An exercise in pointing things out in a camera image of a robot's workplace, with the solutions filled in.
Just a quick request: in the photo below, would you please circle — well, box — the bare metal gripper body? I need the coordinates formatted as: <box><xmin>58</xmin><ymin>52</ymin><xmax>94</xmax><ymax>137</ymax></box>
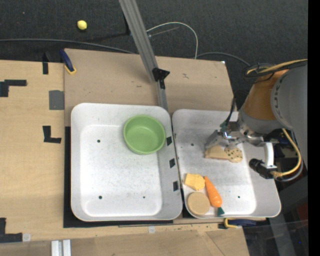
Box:
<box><xmin>219</xmin><ymin>120</ymin><xmax>266</xmax><ymax>148</ymax></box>

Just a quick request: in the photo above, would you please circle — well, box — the tan biscuit with green dots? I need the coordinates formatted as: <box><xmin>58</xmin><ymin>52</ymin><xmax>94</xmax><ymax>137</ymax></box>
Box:
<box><xmin>224</xmin><ymin>146</ymin><xmax>244</xmax><ymax>164</ymax></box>

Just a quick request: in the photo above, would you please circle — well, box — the tan bread slice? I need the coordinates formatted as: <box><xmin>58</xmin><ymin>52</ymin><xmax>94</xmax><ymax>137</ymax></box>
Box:
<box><xmin>204</xmin><ymin>145</ymin><xmax>230</xmax><ymax>161</ymax></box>

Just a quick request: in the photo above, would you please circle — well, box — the white plastic tray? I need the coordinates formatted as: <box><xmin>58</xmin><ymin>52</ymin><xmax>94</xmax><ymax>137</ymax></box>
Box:
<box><xmin>70</xmin><ymin>102</ymin><xmax>184</xmax><ymax>223</ymax></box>
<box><xmin>171</xmin><ymin>108</ymin><xmax>282</xmax><ymax>220</ymax></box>

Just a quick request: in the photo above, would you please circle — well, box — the yellow ridged cracker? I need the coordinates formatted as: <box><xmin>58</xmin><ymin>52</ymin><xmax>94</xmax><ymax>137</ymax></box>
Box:
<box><xmin>184</xmin><ymin>173</ymin><xmax>206</xmax><ymax>192</ymax></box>

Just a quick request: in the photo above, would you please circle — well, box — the orange carrot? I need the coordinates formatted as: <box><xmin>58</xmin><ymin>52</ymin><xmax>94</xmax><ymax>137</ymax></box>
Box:
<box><xmin>203</xmin><ymin>175</ymin><xmax>226</xmax><ymax>217</ymax></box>

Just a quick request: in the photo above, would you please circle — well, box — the round tan biscuit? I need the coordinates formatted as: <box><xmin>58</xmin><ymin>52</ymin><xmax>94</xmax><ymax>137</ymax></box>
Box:
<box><xmin>187</xmin><ymin>191</ymin><xmax>211</xmax><ymax>217</ymax></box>

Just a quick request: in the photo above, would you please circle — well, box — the green bowl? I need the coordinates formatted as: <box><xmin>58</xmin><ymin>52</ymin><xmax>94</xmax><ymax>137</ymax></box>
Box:
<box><xmin>122</xmin><ymin>114</ymin><xmax>167</xmax><ymax>156</ymax></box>

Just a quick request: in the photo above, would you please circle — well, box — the brown cardboard board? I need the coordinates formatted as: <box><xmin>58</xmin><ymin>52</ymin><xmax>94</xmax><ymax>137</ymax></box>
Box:
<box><xmin>63</xmin><ymin>48</ymin><xmax>266</xmax><ymax>225</ymax></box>

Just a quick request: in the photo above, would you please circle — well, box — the black cylinder on white bracket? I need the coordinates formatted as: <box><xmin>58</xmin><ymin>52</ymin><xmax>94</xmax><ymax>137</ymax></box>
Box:
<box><xmin>248</xmin><ymin>141</ymin><xmax>278</xmax><ymax>180</ymax></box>

